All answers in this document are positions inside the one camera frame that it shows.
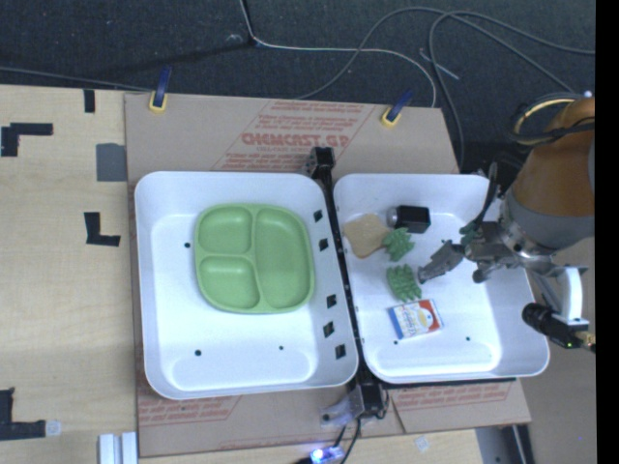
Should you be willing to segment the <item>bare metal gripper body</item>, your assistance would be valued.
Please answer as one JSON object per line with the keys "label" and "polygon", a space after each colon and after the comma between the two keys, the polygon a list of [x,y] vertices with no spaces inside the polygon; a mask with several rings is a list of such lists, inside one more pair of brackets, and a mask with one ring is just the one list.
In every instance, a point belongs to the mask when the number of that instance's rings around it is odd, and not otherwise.
{"label": "bare metal gripper body", "polygon": [[550,272],[556,267],[555,250],[531,239],[514,222],[471,221],[461,228],[461,244],[478,272],[514,268]]}

